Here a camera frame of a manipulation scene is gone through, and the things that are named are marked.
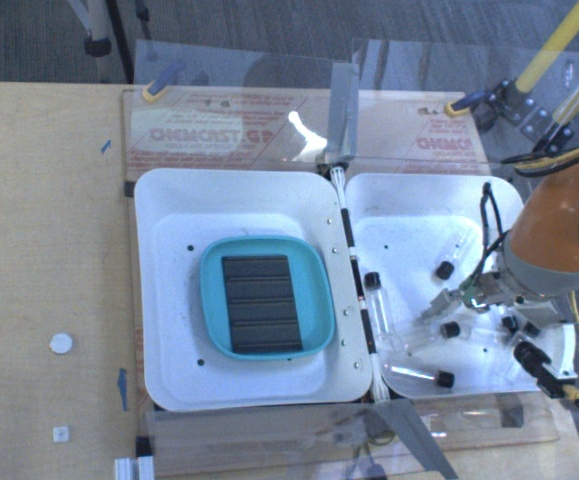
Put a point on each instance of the brown cardboard board red print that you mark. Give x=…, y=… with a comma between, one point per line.
x=209, y=133

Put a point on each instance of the white plastic tray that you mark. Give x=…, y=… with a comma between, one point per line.
x=409, y=208
x=169, y=288

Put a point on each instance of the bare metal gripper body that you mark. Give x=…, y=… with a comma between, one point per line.
x=494, y=290

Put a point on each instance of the white round disc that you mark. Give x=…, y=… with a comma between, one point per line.
x=61, y=343

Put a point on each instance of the small white square piece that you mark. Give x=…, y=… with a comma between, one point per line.
x=60, y=434

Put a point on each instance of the yellow pole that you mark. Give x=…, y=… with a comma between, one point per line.
x=559, y=33

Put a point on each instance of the black ribbed rectangular block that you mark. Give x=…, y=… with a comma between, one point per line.
x=261, y=303

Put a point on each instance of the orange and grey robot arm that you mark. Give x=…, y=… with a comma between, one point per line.
x=554, y=228

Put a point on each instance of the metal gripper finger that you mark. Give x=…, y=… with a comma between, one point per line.
x=441, y=305

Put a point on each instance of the clear bottle with black cap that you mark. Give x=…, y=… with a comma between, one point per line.
x=509, y=323
x=378, y=303
x=445, y=270
x=444, y=379
x=450, y=329
x=531, y=329

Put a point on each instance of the grey and black tripod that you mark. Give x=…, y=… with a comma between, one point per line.
x=96, y=18

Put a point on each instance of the blue plate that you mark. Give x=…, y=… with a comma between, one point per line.
x=214, y=298

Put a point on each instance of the thin black and white rod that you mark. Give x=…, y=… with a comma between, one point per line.
x=350, y=233

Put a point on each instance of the black cylinder on white bracket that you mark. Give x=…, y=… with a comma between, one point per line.
x=534, y=358

